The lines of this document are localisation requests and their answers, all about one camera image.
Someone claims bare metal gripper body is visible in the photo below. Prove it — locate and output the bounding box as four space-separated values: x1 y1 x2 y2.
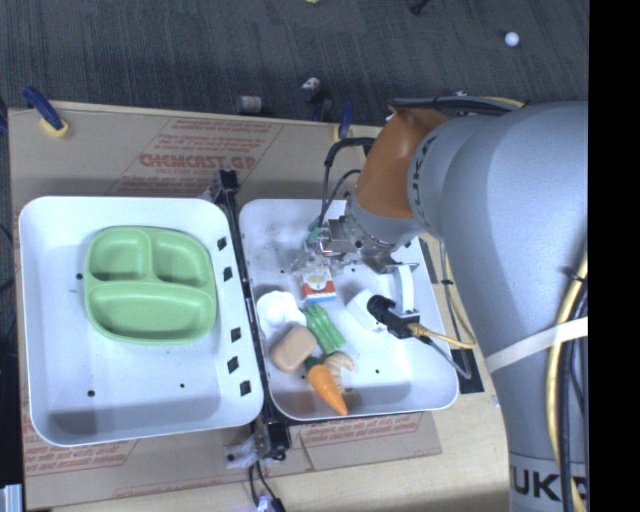
318 217 420 275

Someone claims red white and blue carton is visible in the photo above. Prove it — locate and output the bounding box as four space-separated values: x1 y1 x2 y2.
299 264 338 305

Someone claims white box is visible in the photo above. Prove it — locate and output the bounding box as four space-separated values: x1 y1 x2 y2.
344 288 389 334

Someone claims green asparagus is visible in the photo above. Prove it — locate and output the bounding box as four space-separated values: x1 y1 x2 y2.
302 302 347 357

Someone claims thin black and white rod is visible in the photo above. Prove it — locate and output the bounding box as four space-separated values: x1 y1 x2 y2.
219 192 281 431

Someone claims tan bread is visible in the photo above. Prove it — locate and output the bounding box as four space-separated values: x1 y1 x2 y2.
269 325 319 375

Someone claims beige croissant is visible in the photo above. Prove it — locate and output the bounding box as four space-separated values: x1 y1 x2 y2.
322 351 357 397

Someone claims white plastic tray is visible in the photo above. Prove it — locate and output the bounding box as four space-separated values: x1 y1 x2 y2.
238 198 460 423
18 194 266 448

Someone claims orange carrot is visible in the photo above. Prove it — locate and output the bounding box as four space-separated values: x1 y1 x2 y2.
305 356 350 418

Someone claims green divided plate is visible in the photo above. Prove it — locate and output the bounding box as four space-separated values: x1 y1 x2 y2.
83 225 220 345

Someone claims brown cardboard board red print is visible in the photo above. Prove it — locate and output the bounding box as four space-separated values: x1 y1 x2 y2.
7 99 444 511

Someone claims black cylinder on white bracket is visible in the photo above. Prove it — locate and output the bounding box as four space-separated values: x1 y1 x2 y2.
366 264 422 340

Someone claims black block with thin wires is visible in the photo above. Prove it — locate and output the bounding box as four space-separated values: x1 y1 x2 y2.
215 169 241 202
253 421 293 461

